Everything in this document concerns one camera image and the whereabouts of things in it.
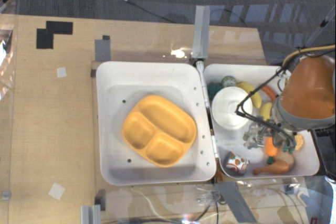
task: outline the yellow cable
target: yellow cable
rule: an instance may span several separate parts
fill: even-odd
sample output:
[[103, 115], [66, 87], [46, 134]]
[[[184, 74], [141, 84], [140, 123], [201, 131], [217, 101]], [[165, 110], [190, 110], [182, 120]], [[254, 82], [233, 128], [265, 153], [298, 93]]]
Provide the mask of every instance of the yellow cable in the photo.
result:
[[328, 46], [322, 46], [322, 47], [312, 47], [312, 48], [305, 48], [305, 49], [301, 49], [295, 52], [292, 52], [291, 54], [289, 54], [284, 61], [282, 62], [282, 66], [284, 67], [285, 64], [288, 62], [289, 59], [291, 59], [293, 56], [300, 54], [302, 52], [309, 52], [309, 51], [318, 51], [318, 50], [330, 50], [330, 49], [334, 49], [335, 48], [335, 44], [334, 45], [328, 45]]

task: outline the white tray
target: white tray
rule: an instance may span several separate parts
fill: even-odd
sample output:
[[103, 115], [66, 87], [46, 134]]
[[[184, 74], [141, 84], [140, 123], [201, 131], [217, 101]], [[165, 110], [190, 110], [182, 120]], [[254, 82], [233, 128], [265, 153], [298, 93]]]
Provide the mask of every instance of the white tray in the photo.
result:
[[[202, 182], [214, 176], [212, 139], [202, 85], [195, 68], [182, 63], [105, 62], [97, 69], [96, 78], [101, 173], [109, 184]], [[151, 164], [129, 148], [121, 136], [125, 117], [149, 94], [175, 103], [197, 125], [195, 142], [183, 158], [169, 168]]]
[[[210, 82], [220, 83], [225, 76], [233, 76], [237, 82], [246, 81], [251, 83], [254, 87], [259, 86], [272, 75], [275, 74], [279, 67], [272, 66], [247, 66], [247, 65], [209, 65], [204, 70], [204, 78], [207, 84]], [[277, 79], [274, 79], [269, 85], [278, 93]], [[263, 103], [270, 101], [266, 94], [259, 91]], [[257, 115], [258, 110], [253, 108], [253, 115]], [[257, 167], [266, 166], [267, 156], [262, 148], [247, 149], [243, 146], [245, 142], [243, 140], [244, 132], [248, 130], [252, 121], [249, 121], [245, 126], [239, 130], [228, 131], [213, 121], [214, 133], [217, 141], [217, 147], [219, 157], [221, 159], [222, 170], [230, 177], [235, 179], [251, 179], [251, 178], [278, 178], [278, 177], [295, 177], [295, 176], [310, 176], [317, 173], [319, 169], [319, 159], [316, 149], [311, 137], [311, 134], [307, 131], [300, 132], [305, 140], [303, 147], [294, 151], [293, 156], [295, 158], [294, 168], [282, 176], [275, 176], [273, 174], [260, 174], [253, 175], [252, 171]], [[236, 153], [237, 155], [250, 160], [250, 166], [248, 171], [239, 176], [227, 168], [223, 167], [223, 160], [229, 151]]]

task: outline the wooden tabletop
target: wooden tabletop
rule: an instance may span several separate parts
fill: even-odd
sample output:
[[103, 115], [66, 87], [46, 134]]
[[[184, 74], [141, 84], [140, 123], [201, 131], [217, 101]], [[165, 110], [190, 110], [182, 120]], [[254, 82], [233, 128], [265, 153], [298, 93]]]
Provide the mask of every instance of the wooden tabletop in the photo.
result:
[[[54, 35], [54, 49], [36, 49], [36, 29], [46, 28], [47, 20], [73, 22], [73, 34]], [[110, 36], [112, 60], [175, 61], [172, 50], [191, 51], [193, 25], [19, 16], [17, 29], [9, 223], [79, 223], [80, 207], [92, 206], [96, 195], [95, 39]], [[256, 29], [210, 27], [209, 54], [222, 62], [265, 64]], [[66, 77], [58, 78], [58, 68], [66, 69]], [[60, 199], [49, 194], [54, 183], [64, 188]], [[125, 188], [111, 191], [120, 199], [117, 207], [129, 206]], [[142, 205], [125, 214], [148, 213], [143, 195], [134, 195]]]

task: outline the orange plate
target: orange plate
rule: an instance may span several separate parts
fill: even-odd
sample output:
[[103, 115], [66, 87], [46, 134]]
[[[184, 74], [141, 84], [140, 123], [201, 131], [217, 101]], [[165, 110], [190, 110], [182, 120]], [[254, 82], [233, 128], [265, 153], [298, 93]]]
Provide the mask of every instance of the orange plate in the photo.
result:
[[158, 95], [141, 99], [122, 125], [122, 137], [138, 154], [159, 167], [176, 164], [197, 135], [195, 121]]

